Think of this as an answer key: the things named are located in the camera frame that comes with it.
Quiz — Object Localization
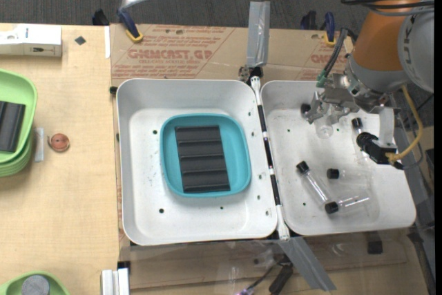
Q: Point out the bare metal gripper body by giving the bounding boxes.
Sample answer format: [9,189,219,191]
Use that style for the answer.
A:
[317,69,384,115]

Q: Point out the white plastic tray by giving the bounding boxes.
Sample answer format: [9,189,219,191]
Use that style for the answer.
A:
[260,80,417,237]
[116,78,279,247]

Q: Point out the thin black and white rod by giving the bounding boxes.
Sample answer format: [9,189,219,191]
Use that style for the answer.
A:
[250,76,290,241]

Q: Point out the black ribbed insert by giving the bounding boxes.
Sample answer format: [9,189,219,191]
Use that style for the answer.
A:
[0,100,27,153]
[174,125,231,193]

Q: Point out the brown cardboard board red print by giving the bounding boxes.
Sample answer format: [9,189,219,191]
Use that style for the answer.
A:
[109,23,431,291]

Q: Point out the blue plate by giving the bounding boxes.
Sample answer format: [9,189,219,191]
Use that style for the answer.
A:
[160,113,252,198]

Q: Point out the copper round disc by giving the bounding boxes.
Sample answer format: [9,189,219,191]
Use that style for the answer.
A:
[47,133,70,153]

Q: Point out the small clear tube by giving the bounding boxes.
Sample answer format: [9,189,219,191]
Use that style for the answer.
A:
[33,127,46,162]

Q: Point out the white cardboard box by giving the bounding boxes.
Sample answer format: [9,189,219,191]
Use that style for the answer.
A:
[0,23,63,58]

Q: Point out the green plate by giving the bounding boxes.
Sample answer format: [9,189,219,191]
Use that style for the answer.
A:
[0,68,38,178]
[0,271,72,295]

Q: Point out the grey round can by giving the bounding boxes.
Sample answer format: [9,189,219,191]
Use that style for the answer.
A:
[21,274,51,295]

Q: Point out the black cylinder on white bracket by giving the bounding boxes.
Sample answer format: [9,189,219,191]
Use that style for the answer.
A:
[356,106,398,165]

